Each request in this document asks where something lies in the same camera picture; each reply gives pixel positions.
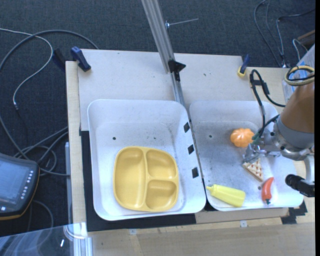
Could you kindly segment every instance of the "white plastic tray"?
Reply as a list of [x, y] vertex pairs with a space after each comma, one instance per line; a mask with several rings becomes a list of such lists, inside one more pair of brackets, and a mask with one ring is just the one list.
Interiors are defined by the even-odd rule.
[[[108, 221], [151, 216], [189, 214], [201, 211], [206, 203], [186, 109], [170, 100], [98, 99], [88, 107], [93, 205]], [[156, 148], [171, 154], [179, 172], [177, 203], [165, 212], [135, 211], [121, 207], [114, 197], [113, 171], [119, 150], [128, 146]], [[192, 170], [198, 169], [194, 177]]]
[[[263, 102], [263, 105], [266, 121], [278, 114], [268, 102]], [[205, 186], [224, 185], [246, 193], [242, 207], [234, 207], [211, 196], [206, 190], [212, 207], [219, 211], [235, 211], [297, 207], [302, 203], [303, 195], [285, 183], [288, 174], [296, 174], [292, 160], [283, 156], [261, 158], [264, 180], [274, 177], [269, 205], [261, 199], [259, 187], [262, 183], [242, 168], [246, 149], [235, 147], [230, 141], [230, 134], [237, 128], [250, 128], [255, 133], [261, 127], [262, 116], [256, 101], [195, 101], [190, 106], [190, 116]], [[273, 123], [266, 128], [272, 131]]]

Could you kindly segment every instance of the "orange pumpkin toy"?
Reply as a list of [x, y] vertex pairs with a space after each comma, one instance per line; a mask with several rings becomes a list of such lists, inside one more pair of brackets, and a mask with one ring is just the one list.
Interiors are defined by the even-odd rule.
[[236, 147], [245, 148], [253, 142], [253, 135], [255, 134], [249, 128], [239, 128], [232, 131], [230, 140]]

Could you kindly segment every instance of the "yellow plate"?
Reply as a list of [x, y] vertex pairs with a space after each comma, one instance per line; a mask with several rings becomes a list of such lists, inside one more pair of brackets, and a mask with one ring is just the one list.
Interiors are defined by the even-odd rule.
[[156, 148], [128, 146], [115, 158], [113, 194], [124, 208], [164, 212], [172, 208], [179, 194], [176, 160]]

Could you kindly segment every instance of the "screen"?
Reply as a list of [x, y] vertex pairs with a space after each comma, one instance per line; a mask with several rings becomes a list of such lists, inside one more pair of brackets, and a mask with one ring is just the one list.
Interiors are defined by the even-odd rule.
[[27, 166], [0, 160], [0, 202], [18, 202], [29, 170]]

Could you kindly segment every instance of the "yellow bottle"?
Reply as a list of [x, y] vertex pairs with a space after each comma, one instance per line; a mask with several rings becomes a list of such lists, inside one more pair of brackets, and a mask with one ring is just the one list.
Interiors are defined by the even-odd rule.
[[241, 207], [246, 198], [244, 191], [228, 186], [214, 184], [212, 186], [206, 186], [206, 189], [210, 191], [211, 196], [235, 207]]

